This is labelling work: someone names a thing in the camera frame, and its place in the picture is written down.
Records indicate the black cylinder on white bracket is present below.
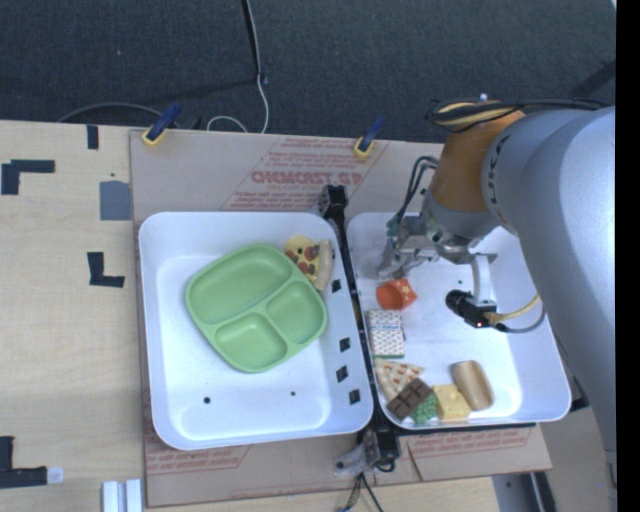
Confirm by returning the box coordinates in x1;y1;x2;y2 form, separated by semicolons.
444;252;499;330

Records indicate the tan bread roll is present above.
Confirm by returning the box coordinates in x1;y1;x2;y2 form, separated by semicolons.
449;359;496;413

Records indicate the thin black rod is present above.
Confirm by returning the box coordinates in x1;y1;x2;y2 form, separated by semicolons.
330;199;384;437

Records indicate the orange cup with yellow stars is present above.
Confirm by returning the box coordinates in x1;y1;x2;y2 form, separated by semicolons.
375;278;419;311

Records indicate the yellow pizza slice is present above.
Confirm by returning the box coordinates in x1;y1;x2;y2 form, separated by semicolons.
284;234;335;293

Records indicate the yellow cheese block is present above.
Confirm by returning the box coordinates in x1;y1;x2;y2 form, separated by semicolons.
432;383;472;424

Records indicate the white carton with orange print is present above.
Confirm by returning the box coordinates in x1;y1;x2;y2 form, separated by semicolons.
364;308;407;360

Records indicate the white plastic tray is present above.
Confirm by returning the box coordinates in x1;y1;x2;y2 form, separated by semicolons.
138;210;375;451
345;212;573;431

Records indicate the brown chocolate bar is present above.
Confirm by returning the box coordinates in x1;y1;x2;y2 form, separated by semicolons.
386;377;435;420

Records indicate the brown cardboard board red print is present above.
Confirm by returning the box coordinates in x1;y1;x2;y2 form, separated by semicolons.
128;128;554;509

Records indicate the green divided plate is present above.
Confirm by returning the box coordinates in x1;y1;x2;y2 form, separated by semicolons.
184;242;330;375

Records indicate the black block with thin wires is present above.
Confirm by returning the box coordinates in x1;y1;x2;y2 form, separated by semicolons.
357;428;402;465
318;183;349;221

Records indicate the green broccoli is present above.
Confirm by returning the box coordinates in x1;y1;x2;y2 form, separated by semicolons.
409;392;440;427

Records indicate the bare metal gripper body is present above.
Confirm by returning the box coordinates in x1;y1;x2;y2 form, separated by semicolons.
396;215;482;265

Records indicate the tan lattice pie slice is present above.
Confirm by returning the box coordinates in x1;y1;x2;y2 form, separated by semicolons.
373;356;425;403

